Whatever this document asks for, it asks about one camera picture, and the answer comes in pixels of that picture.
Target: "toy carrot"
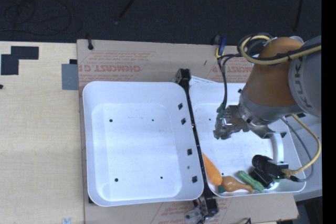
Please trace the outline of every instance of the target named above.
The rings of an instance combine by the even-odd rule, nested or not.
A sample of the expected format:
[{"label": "toy carrot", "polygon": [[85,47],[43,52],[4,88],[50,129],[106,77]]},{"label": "toy carrot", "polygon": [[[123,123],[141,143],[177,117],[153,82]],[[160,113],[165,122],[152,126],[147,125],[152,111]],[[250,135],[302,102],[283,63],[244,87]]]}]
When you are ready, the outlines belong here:
[{"label": "toy carrot", "polygon": [[215,186],[219,186],[222,183],[222,176],[217,167],[209,160],[209,158],[202,152],[205,171],[208,176],[209,182]]}]

